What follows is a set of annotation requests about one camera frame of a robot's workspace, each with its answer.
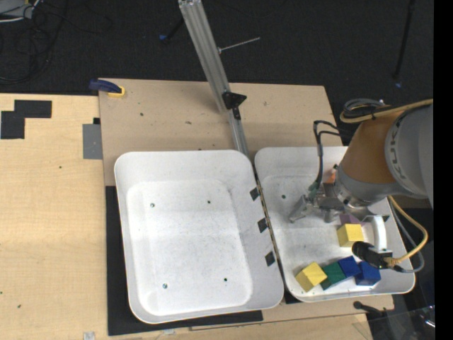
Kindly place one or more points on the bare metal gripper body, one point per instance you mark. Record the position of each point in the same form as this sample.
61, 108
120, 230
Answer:
329, 198

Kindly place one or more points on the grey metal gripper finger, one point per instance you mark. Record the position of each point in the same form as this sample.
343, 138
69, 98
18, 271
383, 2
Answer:
299, 209
329, 216

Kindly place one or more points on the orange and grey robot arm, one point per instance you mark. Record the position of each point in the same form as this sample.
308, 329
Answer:
375, 154

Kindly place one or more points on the orange cube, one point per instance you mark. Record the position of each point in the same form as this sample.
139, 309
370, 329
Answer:
331, 179

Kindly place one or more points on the purple cube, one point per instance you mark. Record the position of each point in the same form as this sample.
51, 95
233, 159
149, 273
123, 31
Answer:
348, 219

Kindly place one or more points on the yellow cube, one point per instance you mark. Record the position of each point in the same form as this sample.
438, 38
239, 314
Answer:
310, 276
349, 235

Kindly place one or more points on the white plastic tray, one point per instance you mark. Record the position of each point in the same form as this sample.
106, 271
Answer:
191, 239
304, 239

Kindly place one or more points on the blue cube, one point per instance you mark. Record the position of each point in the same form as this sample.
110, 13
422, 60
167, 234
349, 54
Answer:
368, 274
349, 266

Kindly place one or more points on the green cube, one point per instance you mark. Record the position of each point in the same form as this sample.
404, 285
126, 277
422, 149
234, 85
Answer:
333, 274

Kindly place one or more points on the brown flat board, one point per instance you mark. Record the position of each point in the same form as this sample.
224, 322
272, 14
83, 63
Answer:
159, 126

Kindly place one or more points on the black cylinder on white bracket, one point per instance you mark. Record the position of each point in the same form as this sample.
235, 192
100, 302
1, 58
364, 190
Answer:
378, 232

